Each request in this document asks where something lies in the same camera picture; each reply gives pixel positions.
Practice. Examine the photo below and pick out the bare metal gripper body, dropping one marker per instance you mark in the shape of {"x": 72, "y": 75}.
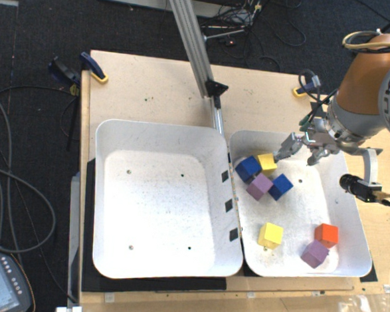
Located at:
{"x": 322, "y": 138}

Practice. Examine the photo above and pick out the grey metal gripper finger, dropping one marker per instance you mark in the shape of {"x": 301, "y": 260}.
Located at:
{"x": 289, "y": 146}
{"x": 316, "y": 156}

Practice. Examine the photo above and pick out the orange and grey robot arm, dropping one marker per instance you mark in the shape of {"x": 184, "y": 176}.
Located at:
{"x": 366, "y": 84}

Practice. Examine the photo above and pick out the yellow cube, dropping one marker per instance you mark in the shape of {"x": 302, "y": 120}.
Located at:
{"x": 270, "y": 235}
{"x": 268, "y": 162}

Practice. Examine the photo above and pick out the blue cube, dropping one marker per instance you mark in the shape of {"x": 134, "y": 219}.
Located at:
{"x": 247, "y": 168}
{"x": 281, "y": 186}

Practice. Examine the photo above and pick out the purple cube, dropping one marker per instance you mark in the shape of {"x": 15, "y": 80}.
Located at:
{"x": 314, "y": 254}
{"x": 259, "y": 187}

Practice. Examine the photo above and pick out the white plastic tray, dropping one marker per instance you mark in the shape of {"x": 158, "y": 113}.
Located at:
{"x": 297, "y": 216}
{"x": 158, "y": 209}

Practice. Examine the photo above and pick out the orange cube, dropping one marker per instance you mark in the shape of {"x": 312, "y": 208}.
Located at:
{"x": 326, "y": 234}

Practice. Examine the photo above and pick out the pale wood board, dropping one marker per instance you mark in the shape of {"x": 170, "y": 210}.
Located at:
{"x": 153, "y": 89}

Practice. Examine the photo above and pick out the black cylinder on white bracket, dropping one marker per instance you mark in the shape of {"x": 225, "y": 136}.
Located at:
{"x": 356, "y": 186}

